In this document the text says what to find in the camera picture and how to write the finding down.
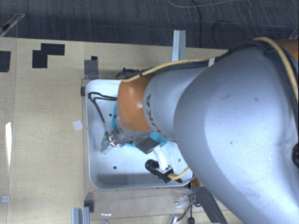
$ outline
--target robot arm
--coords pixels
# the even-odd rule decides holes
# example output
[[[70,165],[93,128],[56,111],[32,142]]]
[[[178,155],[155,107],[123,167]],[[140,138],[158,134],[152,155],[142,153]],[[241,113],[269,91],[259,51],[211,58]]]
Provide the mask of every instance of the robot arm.
[[[287,61],[267,41],[245,42],[211,67],[191,61],[122,82],[119,126],[132,139],[155,131],[177,142],[196,177],[244,223],[295,223],[298,41],[281,43]]]

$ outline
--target gray carpet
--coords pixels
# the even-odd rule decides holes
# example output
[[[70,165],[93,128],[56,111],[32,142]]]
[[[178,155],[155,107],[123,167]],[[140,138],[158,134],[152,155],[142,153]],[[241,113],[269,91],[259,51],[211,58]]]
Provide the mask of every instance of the gray carpet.
[[[171,0],[192,5],[189,0]],[[209,4],[224,0],[194,0]],[[286,39],[298,27],[299,0],[237,1],[176,8],[166,0],[0,0],[0,24],[24,13],[18,36],[73,41],[171,45],[174,29],[186,30],[187,46],[229,48],[266,35]],[[8,36],[14,36],[12,30]]]

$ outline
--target white cable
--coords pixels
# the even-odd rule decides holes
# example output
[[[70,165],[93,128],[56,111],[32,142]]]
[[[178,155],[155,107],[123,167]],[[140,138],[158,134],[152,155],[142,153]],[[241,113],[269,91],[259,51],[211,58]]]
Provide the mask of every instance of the white cable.
[[[223,2],[217,2],[217,3],[212,3],[212,4],[207,4],[207,5],[197,5],[197,6],[179,6],[179,5],[175,5],[174,3],[170,2],[169,0],[167,0],[168,3],[170,3],[171,5],[173,5],[174,7],[179,7],[179,8],[192,8],[192,7],[210,7],[210,6],[215,6],[215,5],[219,5],[219,4],[223,4],[223,3],[227,3],[227,2],[234,2],[234,1],[249,1],[249,0],[227,0],[227,1],[223,1]]]

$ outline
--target transparent acrylic sheet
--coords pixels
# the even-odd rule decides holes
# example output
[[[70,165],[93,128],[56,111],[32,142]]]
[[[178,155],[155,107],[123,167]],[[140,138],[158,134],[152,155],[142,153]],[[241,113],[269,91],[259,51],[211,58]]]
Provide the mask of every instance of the transparent acrylic sheet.
[[[1,15],[0,24],[10,24],[10,28],[2,31],[0,37],[0,51],[10,52],[8,72],[0,72],[0,224],[7,223],[7,206],[9,202],[9,175],[11,163],[11,151],[13,145],[13,120],[14,120],[14,94],[15,94],[15,77],[16,77],[16,55],[17,55],[17,20],[22,17],[15,17],[15,14]]]
[[[187,58],[203,57],[207,53],[213,57],[223,52],[221,50],[187,49]],[[98,57],[99,78],[114,79],[123,67],[142,70],[171,61],[172,47],[85,42],[84,59],[90,60],[91,56]],[[82,87],[86,87],[91,80],[84,79],[84,74],[82,74],[82,78]],[[188,193],[186,186],[117,190],[101,190],[96,188],[91,183],[89,177],[85,97],[82,97],[82,113],[85,200],[93,203],[94,212],[90,213],[91,221],[111,218],[159,216],[184,212],[183,207],[175,205],[175,200],[184,197],[186,195],[185,192]],[[198,208],[195,211],[202,212],[203,210]]]

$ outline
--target wooden table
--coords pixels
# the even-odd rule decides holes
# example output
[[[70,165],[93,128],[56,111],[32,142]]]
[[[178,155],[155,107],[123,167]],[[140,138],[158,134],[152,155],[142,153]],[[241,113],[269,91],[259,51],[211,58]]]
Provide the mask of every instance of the wooden table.
[[[65,44],[65,55],[48,56],[47,69],[33,69],[32,50],[40,50],[41,43]],[[5,114],[0,117],[0,194],[10,196],[9,203],[0,204],[0,224],[70,223],[71,209],[82,208],[85,199],[83,132],[73,126],[73,121],[82,120],[84,60],[97,56],[100,76],[106,77],[123,67],[142,69],[168,62],[172,48],[0,38],[0,50],[12,52],[10,72],[0,73],[0,114]],[[209,58],[223,52],[188,48],[186,56]],[[10,171],[4,142],[9,121],[13,123]],[[132,196],[140,192],[130,191]],[[152,198],[147,202],[155,205]],[[209,223],[201,209],[194,211],[197,223]],[[109,222],[165,224],[170,218],[168,213],[149,217],[132,213]],[[228,210],[224,215],[230,224],[241,223]]]

